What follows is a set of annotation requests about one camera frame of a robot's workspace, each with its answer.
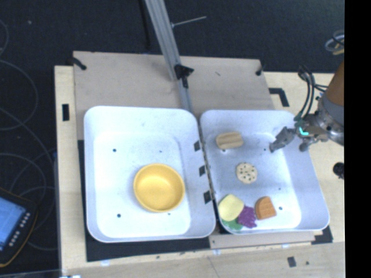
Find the black bracket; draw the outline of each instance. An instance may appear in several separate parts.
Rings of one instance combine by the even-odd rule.
[[[334,239],[330,230],[330,226],[327,226],[322,230],[322,235],[314,236],[314,238],[315,241],[311,242],[312,245],[332,243],[332,240]]]
[[[63,122],[70,120],[70,105],[62,104],[62,120]]]
[[[262,60],[262,61],[261,61],[261,66],[260,66],[259,70],[255,72],[255,74],[256,74],[257,76],[260,76],[261,73],[264,71],[264,69],[265,69],[265,64],[264,64],[264,62],[263,62],[263,60]]]
[[[211,193],[210,191],[203,193],[203,199],[205,200],[205,204],[209,203],[211,201]]]
[[[82,64],[81,61],[78,59],[78,58],[75,58],[75,57],[70,57],[68,59],[66,59],[66,65],[70,65],[70,66],[73,66],[73,65],[76,65],[78,67],[81,68],[81,70],[86,70],[86,65]]]
[[[183,87],[188,89],[188,80],[187,77],[191,75],[191,73],[194,71],[192,68],[188,68],[182,65],[175,65],[174,67],[176,78],[181,79],[183,83]]]
[[[279,95],[279,99],[281,100],[282,106],[283,107],[290,107],[284,90],[282,90],[281,88],[270,87],[269,88],[269,93]]]

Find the black mat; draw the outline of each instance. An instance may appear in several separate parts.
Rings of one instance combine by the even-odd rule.
[[[334,72],[341,56],[325,42],[345,27],[345,0],[165,0],[184,56],[257,58],[267,71]],[[147,49],[139,0],[0,0],[9,27],[3,55],[49,70],[74,50],[160,54],[151,22]]]
[[[195,251],[210,249],[209,238],[165,240],[165,241],[146,241],[146,242],[121,242],[103,243],[94,239],[86,227],[85,209],[85,165],[84,165],[84,141],[78,141],[79,164],[81,174],[81,188],[83,198],[85,239],[86,239],[86,259],[88,261],[99,261],[104,259],[130,257],[134,255],[179,253],[185,251]]]
[[[55,119],[51,114],[45,115],[54,106],[54,92],[53,86],[43,87],[48,81],[47,73],[30,71],[28,76],[34,80],[37,91],[45,92],[43,97],[39,96],[34,114],[32,109],[37,98],[30,82],[12,67],[0,67],[0,109],[4,108],[17,119],[0,110],[0,186],[37,202],[39,217],[30,241],[10,265],[0,268],[0,276],[59,268],[54,189]],[[19,123],[29,117],[28,122]]]

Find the tablet screen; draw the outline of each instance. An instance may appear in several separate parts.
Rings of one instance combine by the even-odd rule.
[[[0,197],[0,247],[6,243],[25,211],[24,207]]]

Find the black cable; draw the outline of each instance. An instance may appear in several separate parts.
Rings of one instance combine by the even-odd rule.
[[[33,192],[33,191],[37,191],[37,190],[39,190],[39,189],[55,189],[54,187],[52,187],[52,186],[36,186],[36,187],[34,187],[34,188],[30,188],[30,189],[28,189],[28,190],[26,190],[26,191],[24,191],[24,192],[22,192],[22,193],[20,193],[19,194],[19,196],[24,196],[24,195],[26,195],[26,194],[28,194],[28,193],[30,193],[30,192]],[[53,200],[53,204],[51,205],[51,207],[50,207],[50,209],[49,209],[49,211],[48,211],[48,213],[46,213],[46,216],[44,217],[44,219],[40,222],[40,223],[38,223],[38,225],[37,226],[35,226],[35,228],[34,228],[34,230],[33,231],[37,231],[47,220],[48,220],[48,218],[50,217],[50,215],[52,214],[52,212],[53,212],[53,210],[54,210],[54,206],[55,206],[55,200]]]
[[[18,125],[15,125],[15,126],[12,126],[12,127],[0,127],[0,131],[9,131],[9,130],[14,130],[14,129],[20,127],[22,125],[22,123],[27,123],[34,116],[34,114],[37,110],[38,104],[39,104],[39,93],[37,91],[37,88],[36,88],[36,85],[35,85],[34,81],[21,68],[13,65],[13,64],[11,64],[7,61],[4,61],[4,60],[0,60],[0,63],[8,65],[8,66],[18,70],[19,72],[21,72],[27,78],[27,80],[30,82],[32,88],[34,89],[34,93],[35,93],[34,107],[31,111],[31,113],[22,122],[19,122]]]
[[[307,112],[305,113],[303,119],[305,119],[305,118],[308,116],[308,114],[309,114],[309,112],[310,112],[310,110],[311,110],[311,108],[312,108],[313,100],[314,100],[314,88],[315,88],[314,85],[315,85],[315,81],[314,81],[314,76],[313,76],[312,73],[309,74],[309,81],[310,81],[310,84],[311,84],[311,86],[312,86],[312,90],[311,90],[311,99],[310,99],[310,102],[309,102],[309,105],[308,105]]]
[[[344,30],[335,31],[332,35],[332,39],[341,46],[345,46],[345,33]]]
[[[42,178],[42,181],[43,181],[43,193],[42,193],[41,199],[38,203],[38,204],[40,204],[44,200],[45,193],[46,193],[46,177],[44,175],[44,172],[41,170],[41,168],[37,164],[35,164],[32,160],[27,159],[27,158],[25,158],[23,156],[20,156],[20,155],[16,155],[15,153],[0,152],[0,156],[9,156],[11,158],[18,158],[18,159],[21,159],[21,160],[25,160],[29,164],[32,164],[39,171],[39,173],[41,175],[41,178]]]
[[[316,88],[317,90],[321,91],[321,92],[325,92],[325,91],[326,91],[325,89],[327,89],[328,86],[326,86],[326,85],[318,85],[318,84],[315,84],[315,88]]]
[[[8,43],[9,43],[9,31],[8,31],[8,27],[6,26],[6,24],[4,24],[4,22],[2,20],[0,20],[0,25],[2,25],[4,27],[4,30],[5,30],[5,42],[4,42],[3,47],[0,48],[0,57],[1,57],[1,55],[4,53],[4,51],[6,50],[6,47],[8,46]]]
[[[42,246],[39,246],[39,245],[35,245],[34,243],[32,243],[30,241],[28,241],[27,244],[30,245],[31,247],[35,248],[35,249],[42,250],[42,251],[56,251],[56,250],[58,250],[58,247],[53,247],[53,248],[42,247]]]
[[[55,148],[52,148],[52,149],[49,149],[48,150],[48,153],[50,153],[50,152],[52,152],[52,151],[54,151],[55,150]],[[42,153],[42,154],[40,154],[40,155],[38,155],[36,158],[34,158],[32,161],[33,162],[35,162],[36,160],[38,160],[39,158],[41,158],[41,157],[43,157],[43,156],[45,156],[45,153]],[[21,175],[27,170],[27,168],[28,167],[30,167],[31,166],[31,164],[29,163],[28,165],[26,165],[19,173],[18,173],[18,175],[13,179],[13,183],[12,183],[12,185],[10,186],[10,188],[9,188],[9,191],[12,191],[13,190],[13,188],[14,188],[14,186],[16,185],[16,182],[18,181],[18,179],[21,177]]]
[[[304,102],[303,107],[301,108],[301,110],[300,110],[299,113],[297,114],[297,116],[298,116],[299,118],[301,118],[301,117],[303,116],[303,112],[304,112],[305,108],[307,107],[307,104],[308,104],[308,101],[309,101],[309,99],[310,99],[310,95],[311,95],[311,84],[310,84],[310,81],[308,80],[308,77],[307,77],[306,74],[307,74],[307,73],[304,72],[303,67],[300,66],[298,75],[299,75],[299,77],[300,77],[302,80],[304,80],[304,81],[307,83],[307,96],[306,96],[306,98],[305,98],[305,102]]]
[[[47,157],[49,159],[50,164],[53,165],[53,160],[50,157],[48,150],[46,149],[46,147],[44,146],[44,144],[39,139],[39,137],[37,137],[36,134],[33,131],[31,131],[30,128],[27,127],[22,121],[20,121],[19,119],[17,119],[14,115],[10,114],[8,111],[2,109],[1,107],[0,107],[0,111],[2,111],[3,113],[7,114],[9,117],[11,117],[12,119],[14,119],[17,123],[19,123],[20,125],[22,125],[39,142],[41,148],[47,154]]]

